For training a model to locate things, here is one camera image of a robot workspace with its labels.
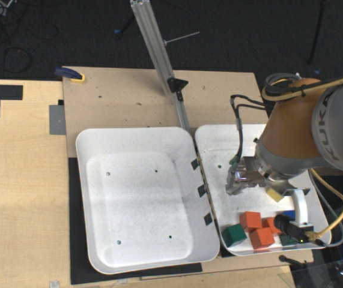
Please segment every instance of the green block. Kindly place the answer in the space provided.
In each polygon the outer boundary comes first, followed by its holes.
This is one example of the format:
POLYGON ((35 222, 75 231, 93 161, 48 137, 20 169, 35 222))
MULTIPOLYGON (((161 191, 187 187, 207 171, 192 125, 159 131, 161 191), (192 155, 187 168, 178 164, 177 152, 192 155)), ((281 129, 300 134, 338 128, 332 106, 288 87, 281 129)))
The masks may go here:
POLYGON ((286 246, 286 245, 296 245, 296 244, 298 244, 297 241, 291 239, 290 236, 285 235, 285 234, 280 234, 280 235, 279 235, 279 239, 281 240, 281 244, 282 244, 283 246, 286 246))
POLYGON ((225 241, 226 246, 231 247, 247 239, 247 236, 242 228, 242 225, 238 223, 227 227, 222 232, 222 238, 223 241, 225 241))

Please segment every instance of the blue block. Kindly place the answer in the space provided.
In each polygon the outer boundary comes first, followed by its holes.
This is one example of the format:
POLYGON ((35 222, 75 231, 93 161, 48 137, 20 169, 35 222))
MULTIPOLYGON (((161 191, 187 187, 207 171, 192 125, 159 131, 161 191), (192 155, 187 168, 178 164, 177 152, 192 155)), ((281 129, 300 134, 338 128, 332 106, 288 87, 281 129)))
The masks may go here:
POLYGON ((282 214, 288 215, 289 217, 296 219, 296 211, 295 210, 286 210, 282 214))

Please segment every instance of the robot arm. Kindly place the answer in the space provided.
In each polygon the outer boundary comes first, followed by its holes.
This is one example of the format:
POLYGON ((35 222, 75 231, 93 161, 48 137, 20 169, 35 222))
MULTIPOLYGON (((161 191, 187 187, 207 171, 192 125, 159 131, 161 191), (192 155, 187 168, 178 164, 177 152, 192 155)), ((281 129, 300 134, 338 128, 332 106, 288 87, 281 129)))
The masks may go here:
MULTIPOLYGON (((272 80, 270 86, 284 81, 276 76, 272 80)), ((343 79, 321 82, 291 77, 284 90, 282 95, 269 95, 269 90, 263 90, 263 97, 276 104, 256 141, 254 157, 237 154, 230 162, 226 192, 236 195, 246 187, 259 185, 281 196, 291 196, 296 219, 277 216, 276 226, 296 241, 308 242, 306 232, 312 226, 303 202, 309 189, 299 193, 289 180, 317 167, 343 171, 343 79)))

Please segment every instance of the red block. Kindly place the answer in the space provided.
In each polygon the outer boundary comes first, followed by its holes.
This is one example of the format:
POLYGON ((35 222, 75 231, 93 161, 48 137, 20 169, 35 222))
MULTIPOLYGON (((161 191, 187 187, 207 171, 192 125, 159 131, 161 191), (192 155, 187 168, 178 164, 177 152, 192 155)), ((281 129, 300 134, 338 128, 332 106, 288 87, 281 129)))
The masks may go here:
POLYGON ((272 230, 269 227, 255 229, 249 237, 255 250, 275 243, 272 230))
POLYGON ((257 228, 262 228, 262 219, 259 212, 245 211, 239 217, 239 222, 245 232, 253 232, 257 228))
POLYGON ((277 227, 275 227, 274 218, 266 218, 265 220, 263 220, 262 227, 270 228, 272 233, 276 235, 280 235, 282 233, 277 227))

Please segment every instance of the yellow object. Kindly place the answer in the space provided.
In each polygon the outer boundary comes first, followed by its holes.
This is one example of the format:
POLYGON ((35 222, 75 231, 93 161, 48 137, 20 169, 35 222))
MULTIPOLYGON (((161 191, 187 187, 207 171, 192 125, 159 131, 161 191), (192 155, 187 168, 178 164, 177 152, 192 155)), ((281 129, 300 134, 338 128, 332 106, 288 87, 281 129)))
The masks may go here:
MULTIPOLYGON (((335 195, 337 195, 341 200, 343 200, 343 195, 338 192, 336 189, 334 189, 331 185, 329 185, 323 178, 314 170, 310 169, 311 174, 318 179, 320 183, 322 183, 326 188, 328 188, 331 192, 333 192, 335 195)), ((324 230, 321 232, 305 232, 305 235, 309 237, 310 241, 314 241, 320 237, 322 237, 325 233, 332 230, 334 227, 336 227, 339 222, 343 220, 343 211, 339 215, 339 217, 329 226, 327 226, 324 230)))
POLYGON ((82 78, 81 79, 70 79, 71 82, 84 82, 85 80, 85 75, 84 74, 81 74, 82 75, 82 78))
POLYGON ((284 197, 280 195, 277 191, 275 191, 273 188, 269 188, 266 191, 266 194, 268 194, 273 200, 275 200, 277 203, 283 199, 284 197))
MULTIPOLYGON (((343 84, 343 78, 339 79, 339 80, 335 80, 335 81, 329 82, 329 83, 325 83, 323 85, 315 86, 313 88, 306 89, 306 93, 318 91, 320 89, 327 89, 327 88, 331 88, 333 86, 342 85, 342 84, 343 84)), ((287 100, 287 99, 290 99, 290 98, 301 96, 302 95, 302 91, 293 92, 293 93, 286 93, 286 94, 282 94, 280 96, 268 96, 266 94, 266 87, 264 87, 262 89, 261 94, 262 94, 262 97, 264 99, 266 99, 266 100, 282 101, 282 100, 287 100)))

